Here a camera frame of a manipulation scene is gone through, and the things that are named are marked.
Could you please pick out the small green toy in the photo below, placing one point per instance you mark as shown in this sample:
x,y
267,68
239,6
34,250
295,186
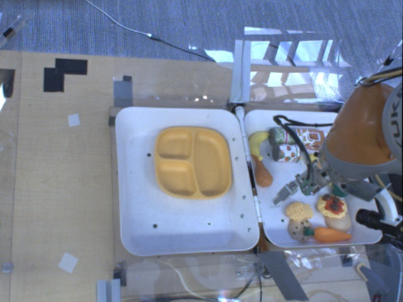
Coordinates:
x,y
339,192

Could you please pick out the white plastic tray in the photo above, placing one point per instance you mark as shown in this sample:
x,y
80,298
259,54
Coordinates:
x,y
189,225
277,219

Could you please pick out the yellow banana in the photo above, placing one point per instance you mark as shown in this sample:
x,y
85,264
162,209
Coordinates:
x,y
256,140

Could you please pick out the green can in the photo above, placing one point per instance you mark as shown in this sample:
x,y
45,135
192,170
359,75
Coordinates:
x,y
280,135

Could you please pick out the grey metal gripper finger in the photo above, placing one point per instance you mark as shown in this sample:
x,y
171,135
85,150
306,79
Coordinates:
x,y
285,193

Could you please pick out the yellow divided plate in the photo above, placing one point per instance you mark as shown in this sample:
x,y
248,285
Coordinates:
x,y
211,156

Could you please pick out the thin black and white rod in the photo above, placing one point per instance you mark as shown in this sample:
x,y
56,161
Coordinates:
x,y
245,137

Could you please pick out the orange and white carton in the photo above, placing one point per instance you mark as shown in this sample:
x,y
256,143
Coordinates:
x,y
313,137

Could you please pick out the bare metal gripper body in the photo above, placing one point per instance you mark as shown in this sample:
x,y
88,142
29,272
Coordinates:
x,y
318,178

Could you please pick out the black cylinder on white bracket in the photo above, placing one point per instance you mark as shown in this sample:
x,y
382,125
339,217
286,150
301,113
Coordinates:
x,y
376,219

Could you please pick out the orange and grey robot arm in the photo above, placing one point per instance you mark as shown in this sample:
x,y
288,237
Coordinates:
x,y
359,131

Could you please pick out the white can with red print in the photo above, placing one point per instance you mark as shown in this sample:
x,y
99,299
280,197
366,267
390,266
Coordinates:
x,y
288,153

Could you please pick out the orange chicken drumstick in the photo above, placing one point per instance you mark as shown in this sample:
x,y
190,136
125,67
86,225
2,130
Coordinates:
x,y
264,175

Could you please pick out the spaghetti toy with red sauce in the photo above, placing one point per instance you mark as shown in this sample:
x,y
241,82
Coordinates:
x,y
335,212

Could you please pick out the orange carrot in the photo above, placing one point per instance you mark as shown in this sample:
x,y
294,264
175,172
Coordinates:
x,y
330,235

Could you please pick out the yellow knitted toy food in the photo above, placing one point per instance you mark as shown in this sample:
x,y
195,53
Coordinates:
x,y
299,211

